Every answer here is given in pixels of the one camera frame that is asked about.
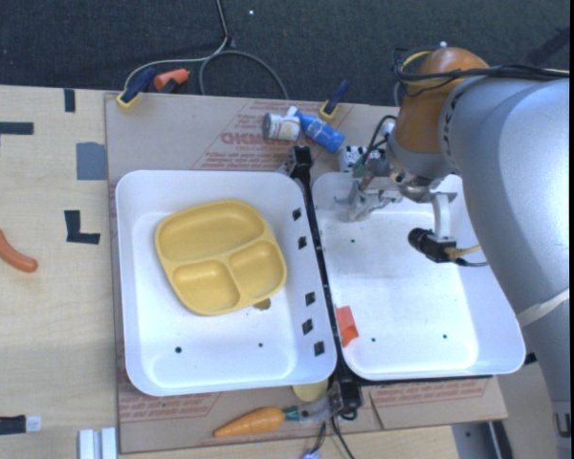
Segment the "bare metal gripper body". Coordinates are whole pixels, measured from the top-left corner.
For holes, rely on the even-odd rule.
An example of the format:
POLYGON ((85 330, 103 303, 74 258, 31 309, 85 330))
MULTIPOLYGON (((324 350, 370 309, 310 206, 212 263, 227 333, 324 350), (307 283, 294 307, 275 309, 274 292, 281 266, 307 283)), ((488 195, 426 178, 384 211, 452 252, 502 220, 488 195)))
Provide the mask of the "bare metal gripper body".
POLYGON ((408 199, 415 203, 428 203, 431 193, 443 180, 443 177, 429 179, 411 175, 405 170, 366 171, 361 176, 361 202, 388 204, 408 199))

